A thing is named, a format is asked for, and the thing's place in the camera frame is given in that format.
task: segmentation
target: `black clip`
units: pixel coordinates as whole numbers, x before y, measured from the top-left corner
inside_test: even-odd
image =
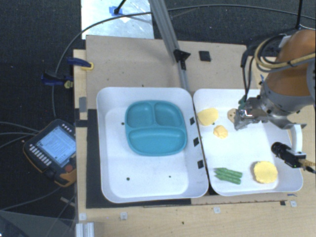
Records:
[[[174,58],[176,58],[176,61],[181,63],[181,69],[182,70],[187,70],[187,67],[186,67],[186,59],[191,55],[190,53],[187,53],[187,52],[184,52],[184,51],[181,51],[181,50],[174,50],[173,51],[173,54],[174,54]]]

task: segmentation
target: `green bean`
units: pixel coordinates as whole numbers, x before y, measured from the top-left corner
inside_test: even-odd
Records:
[[[241,180],[239,178],[236,177],[230,177],[230,176],[226,176],[226,175],[215,175],[219,180],[222,181],[227,181],[227,182],[231,182],[234,184],[241,184]]]
[[[216,171],[223,173],[223,174],[231,174],[235,177],[241,178],[242,177],[242,173],[238,172],[238,171],[234,171],[234,170],[230,170],[227,168],[217,168]]]

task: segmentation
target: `metal pole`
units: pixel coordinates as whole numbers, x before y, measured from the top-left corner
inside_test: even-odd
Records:
[[[167,11],[167,7],[164,0],[148,0],[153,12],[153,16],[156,20],[159,32],[162,36],[166,49],[171,57],[172,61],[175,63],[176,59],[174,57],[174,50],[179,49],[179,43],[177,37],[174,33],[174,29]],[[186,71],[181,68],[181,61],[178,62],[178,70],[181,81],[181,87],[189,90],[188,78]]]
[[[297,13],[297,21],[296,21],[296,29],[301,29],[301,12],[302,12],[302,5],[303,5],[303,0],[300,0],[299,5],[298,5],[298,13]]]
[[[118,15],[118,13],[119,13],[119,10],[121,9],[121,7],[123,6],[123,4],[126,2],[126,0],[123,0],[120,4],[119,4],[119,6],[114,10],[114,14],[115,15]]]

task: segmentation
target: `blue divided plate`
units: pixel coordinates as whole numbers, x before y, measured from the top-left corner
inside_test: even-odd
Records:
[[[131,149],[145,156],[176,154],[187,144],[180,109],[166,101],[140,101],[127,108],[125,131]]]

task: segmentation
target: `black floor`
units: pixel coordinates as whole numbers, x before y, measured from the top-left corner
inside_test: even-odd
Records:
[[[165,0],[168,8],[212,4],[193,11],[170,13],[178,40],[220,43],[258,43],[279,33],[295,29],[299,0]],[[301,24],[315,28],[316,0],[303,0]],[[70,40],[80,31],[80,0],[0,0],[0,121],[13,122],[41,130],[54,120],[51,87],[41,83],[45,70],[55,71],[58,60]],[[155,37],[159,38],[154,27]],[[77,40],[71,47],[84,48]],[[65,60],[60,73],[71,74]],[[55,87],[57,117],[74,122],[73,91]],[[6,132],[26,130],[0,125],[1,145],[21,135]],[[57,189],[39,174],[22,154],[23,141],[0,148],[0,209],[39,198]],[[71,198],[74,186],[10,211],[57,217]],[[68,207],[61,215],[73,218]]]

